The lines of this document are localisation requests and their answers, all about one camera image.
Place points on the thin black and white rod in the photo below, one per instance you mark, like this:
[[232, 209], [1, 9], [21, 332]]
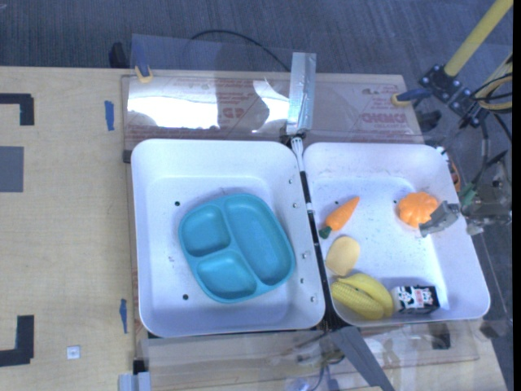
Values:
[[307, 194]]

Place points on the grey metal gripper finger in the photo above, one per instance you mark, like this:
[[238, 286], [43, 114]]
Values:
[[432, 227], [447, 211]]

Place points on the brown cardboard board red print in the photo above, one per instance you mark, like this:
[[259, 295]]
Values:
[[350, 130]]

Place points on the pale yellow potato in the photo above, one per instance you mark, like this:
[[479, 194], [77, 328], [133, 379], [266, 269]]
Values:
[[342, 256]]

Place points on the yellow corn cob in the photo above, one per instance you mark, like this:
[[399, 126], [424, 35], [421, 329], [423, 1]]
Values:
[[356, 300]]

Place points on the white plastic tray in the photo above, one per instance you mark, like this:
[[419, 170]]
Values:
[[407, 259], [163, 165]]

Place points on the orange carrot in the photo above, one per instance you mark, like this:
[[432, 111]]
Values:
[[342, 215]]

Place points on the blue divided plate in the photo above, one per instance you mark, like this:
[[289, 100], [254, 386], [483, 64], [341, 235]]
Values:
[[252, 234]]

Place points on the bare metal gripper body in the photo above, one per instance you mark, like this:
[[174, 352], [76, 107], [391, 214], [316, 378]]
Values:
[[488, 208]]

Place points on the yellow banana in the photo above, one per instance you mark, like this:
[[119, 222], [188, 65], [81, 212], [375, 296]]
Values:
[[376, 288]]

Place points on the orange pumpkin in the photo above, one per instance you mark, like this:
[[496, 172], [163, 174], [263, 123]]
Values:
[[416, 209]]

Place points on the black and white cow carton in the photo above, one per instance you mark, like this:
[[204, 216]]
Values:
[[415, 299]]

